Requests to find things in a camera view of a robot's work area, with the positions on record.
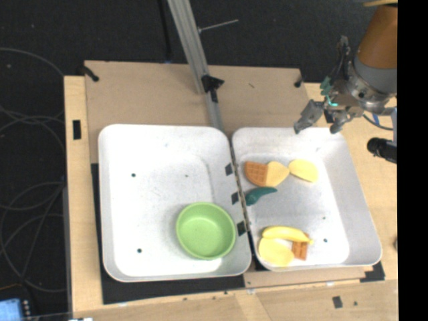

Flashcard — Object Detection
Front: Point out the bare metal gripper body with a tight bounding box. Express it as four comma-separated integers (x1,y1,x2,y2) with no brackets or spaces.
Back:
323,75,397,120

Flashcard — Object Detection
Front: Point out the yellow oval toy slice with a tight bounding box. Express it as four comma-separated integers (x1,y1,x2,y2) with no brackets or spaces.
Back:
257,237,296,268
288,158,320,184

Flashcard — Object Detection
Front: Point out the yellow heart-shaped toy slice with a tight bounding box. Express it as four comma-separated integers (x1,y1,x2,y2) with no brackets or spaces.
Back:
265,160,290,187

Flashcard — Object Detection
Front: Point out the brown toy waffle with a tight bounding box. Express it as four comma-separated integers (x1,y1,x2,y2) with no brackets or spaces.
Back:
243,160,270,187

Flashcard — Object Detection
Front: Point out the white plastic tray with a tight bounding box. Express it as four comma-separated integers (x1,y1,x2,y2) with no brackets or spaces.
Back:
98,123,252,283
231,126,383,273

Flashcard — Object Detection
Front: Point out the teal toy pepper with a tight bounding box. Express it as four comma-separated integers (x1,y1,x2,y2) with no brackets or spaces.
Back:
245,187,278,207

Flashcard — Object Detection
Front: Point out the thin black and white rod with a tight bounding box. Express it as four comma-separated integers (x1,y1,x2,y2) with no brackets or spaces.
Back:
229,144,251,235

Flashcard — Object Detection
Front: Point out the yellow banana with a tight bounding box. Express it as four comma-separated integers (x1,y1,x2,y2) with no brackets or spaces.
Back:
261,225,315,246

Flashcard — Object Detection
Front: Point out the brown toy chocolate bar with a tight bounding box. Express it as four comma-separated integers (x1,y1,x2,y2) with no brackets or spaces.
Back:
291,233,310,261

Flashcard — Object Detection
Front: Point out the green bowl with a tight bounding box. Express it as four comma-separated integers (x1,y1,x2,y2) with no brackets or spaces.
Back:
175,201,237,261

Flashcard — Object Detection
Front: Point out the brown cardboard board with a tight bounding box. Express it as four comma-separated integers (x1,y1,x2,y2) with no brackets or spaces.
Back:
83,60,375,289

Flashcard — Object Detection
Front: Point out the black cylinder on white bracket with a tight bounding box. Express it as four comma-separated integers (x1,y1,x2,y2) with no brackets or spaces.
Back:
366,107,399,165

